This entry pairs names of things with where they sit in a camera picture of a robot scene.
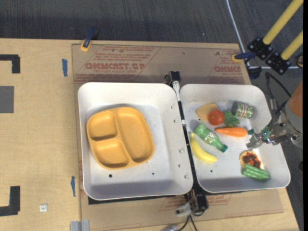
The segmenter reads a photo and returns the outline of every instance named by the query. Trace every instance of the toy banana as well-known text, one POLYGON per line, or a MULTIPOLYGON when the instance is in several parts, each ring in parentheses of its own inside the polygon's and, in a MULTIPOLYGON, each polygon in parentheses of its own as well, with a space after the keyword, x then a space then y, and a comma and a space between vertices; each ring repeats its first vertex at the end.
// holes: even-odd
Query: toy banana
POLYGON ((193 133, 190 134, 190 144, 191 144, 192 153, 200 160, 207 162, 207 163, 214 163, 217 161, 216 157, 207 153, 201 148, 198 141, 194 138, 193 133))

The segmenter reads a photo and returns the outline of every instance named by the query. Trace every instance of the toy bottle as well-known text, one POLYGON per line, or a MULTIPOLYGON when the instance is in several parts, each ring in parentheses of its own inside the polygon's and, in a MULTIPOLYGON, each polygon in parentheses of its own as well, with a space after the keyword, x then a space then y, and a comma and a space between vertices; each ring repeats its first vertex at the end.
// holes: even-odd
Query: toy bottle
POLYGON ((203 123, 200 123, 197 128, 194 130, 194 133, 197 134, 201 139, 206 143, 215 146, 222 152, 227 150, 227 146, 221 143, 219 137, 212 130, 208 129, 203 123))

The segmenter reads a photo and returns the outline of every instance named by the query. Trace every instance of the table surface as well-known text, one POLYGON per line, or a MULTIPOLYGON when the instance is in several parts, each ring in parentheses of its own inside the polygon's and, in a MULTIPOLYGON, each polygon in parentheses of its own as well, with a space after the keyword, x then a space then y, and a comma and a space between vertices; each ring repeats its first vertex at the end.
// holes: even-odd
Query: table surface
MULTIPOLYGON (((18 215, 0 217, 5 230, 69 230, 82 220, 79 188, 72 195, 71 178, 78 178, 72 44, 81 40, 0 39, 1 54, 18 54, 21 73, 12 74, 0 61, 0 86, 14 86, 14 113, 0 114, 0 206, 8 205, 10 186, 21 187, 18 215), (68 60, 64 77, 62 59, 68 60), (48 204, 47 212, 39 205, 48 204)), ((96 41, 114 44, 114 41, 96 41)), ((155 43, 181 45, 181 43, 155 43)), ((202 43, 186 43, 204 46, 202 43)), ((278 189, 283 212, 261 216, 195 222, 198 230, 299 230, 285 188, 278 189)), ((125 230, 158 231, 165 225, 125 230)), ((191 223, 186 230, 193 230, 191 223)))

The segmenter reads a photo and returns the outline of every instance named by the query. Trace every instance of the toy tomato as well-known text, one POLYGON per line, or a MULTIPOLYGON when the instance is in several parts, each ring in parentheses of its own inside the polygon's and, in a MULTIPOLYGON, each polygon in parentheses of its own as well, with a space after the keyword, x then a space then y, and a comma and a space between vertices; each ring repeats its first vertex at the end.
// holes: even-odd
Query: toy tomato
POLYGON ((213 126, 220 125, 224 121, 225 121, 225 115, 220 110, 213 110, 208 114, 208 122, 213 126))

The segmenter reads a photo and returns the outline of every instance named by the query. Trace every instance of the green can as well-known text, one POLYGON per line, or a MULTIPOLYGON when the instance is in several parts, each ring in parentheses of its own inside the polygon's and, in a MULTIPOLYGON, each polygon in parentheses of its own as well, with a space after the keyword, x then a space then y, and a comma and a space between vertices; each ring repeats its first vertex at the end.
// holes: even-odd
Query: green can
POLYGON ((254 114, 254 108, 245 103, 234 102, 231 112, 234 116, 250 119, 254 114))

